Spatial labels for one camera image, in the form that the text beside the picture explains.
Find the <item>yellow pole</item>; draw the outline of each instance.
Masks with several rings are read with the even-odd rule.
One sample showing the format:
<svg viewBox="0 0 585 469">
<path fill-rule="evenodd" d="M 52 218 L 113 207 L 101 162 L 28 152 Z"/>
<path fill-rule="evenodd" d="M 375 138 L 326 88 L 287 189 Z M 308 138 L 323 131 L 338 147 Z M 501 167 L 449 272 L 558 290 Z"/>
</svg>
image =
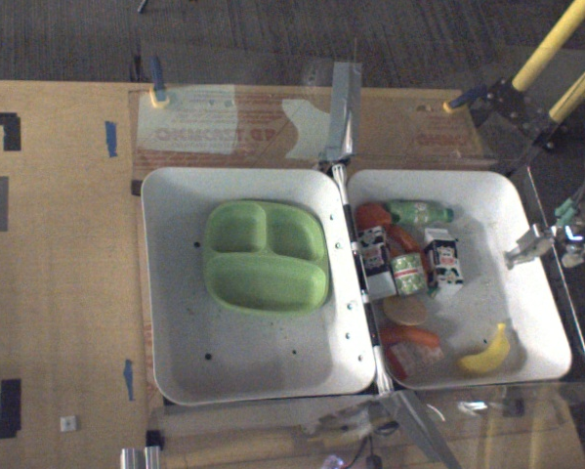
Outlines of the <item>yellow pole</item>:
<svg viewBox="0 0 585 469">
<path fill-rule="evenodd" d="M 574 0 L 514 77 L 513 87 L 525 92 L 583 21 L 585 0 Z"/>
<path fill-rule="evenodd" d="M 548 115 L 556 123 L 562 123 L 583 101 L 585 101 L 585 72 L 550 108 Z"/>
</svg>

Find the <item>green and white can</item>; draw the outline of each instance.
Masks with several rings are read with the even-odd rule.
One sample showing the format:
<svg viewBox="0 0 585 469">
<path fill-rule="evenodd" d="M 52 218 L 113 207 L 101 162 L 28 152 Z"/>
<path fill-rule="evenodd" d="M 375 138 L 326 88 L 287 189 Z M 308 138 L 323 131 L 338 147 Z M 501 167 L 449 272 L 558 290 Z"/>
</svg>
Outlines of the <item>green and white can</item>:
<svg viewBox="0 0 585 469">
<path fill-rule="evenodd" d="M 390 261 L 398 295 L 405 296 L 424 292 L 427 289 L 425 270 L 420 254 L 409 253 Z"/>
</svg>

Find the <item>green divided plate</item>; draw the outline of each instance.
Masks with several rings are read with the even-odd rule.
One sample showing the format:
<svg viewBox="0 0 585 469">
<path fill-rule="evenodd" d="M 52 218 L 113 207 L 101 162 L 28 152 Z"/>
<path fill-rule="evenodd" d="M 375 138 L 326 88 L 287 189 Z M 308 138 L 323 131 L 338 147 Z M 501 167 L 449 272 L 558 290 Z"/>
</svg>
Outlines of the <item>green divided plate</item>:
<svg viewBox="0 0 585 469">
<path fill-rule="evenodd" d="M 280 203 L 239 200 L 209 216 L 205 286 L 227 308 L 251 314 L 300 315 L 329 291 L 329 260 L 320 222 Z"/>
</svg>

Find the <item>yellow banana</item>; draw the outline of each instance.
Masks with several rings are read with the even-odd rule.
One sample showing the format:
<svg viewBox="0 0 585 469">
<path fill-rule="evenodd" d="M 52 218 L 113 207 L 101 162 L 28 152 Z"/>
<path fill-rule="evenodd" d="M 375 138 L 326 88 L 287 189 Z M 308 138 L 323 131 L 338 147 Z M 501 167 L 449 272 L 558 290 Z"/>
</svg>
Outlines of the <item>yellow banana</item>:
<svg viewBox="0 0 585 469">
<path fill-rule="evenodd" d="M 505 327 L 505 323 L 498 323 L 496 334 L 487 349 L 476 355 L 468 355 L 459 359 L 457 362 L 459 367 L 474 375 L 483 375 L 498 368 L 507 358 L 511 349 Z"/>
</svg>

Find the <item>green bottle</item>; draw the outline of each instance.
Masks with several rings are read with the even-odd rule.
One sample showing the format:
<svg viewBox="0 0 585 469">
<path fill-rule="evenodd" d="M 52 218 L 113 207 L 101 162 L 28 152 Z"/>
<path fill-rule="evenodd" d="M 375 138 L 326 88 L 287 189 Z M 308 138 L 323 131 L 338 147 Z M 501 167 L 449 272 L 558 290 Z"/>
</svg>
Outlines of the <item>green bottle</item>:
<svg viewBox="0 0 585 469">
<path fill-rule="evenodd" d="M 450 223 L 454 212 L 432 201 L 393 199 L 385 204 L 394 224 L 424 226 L 431 223 Z"/>
</svg>

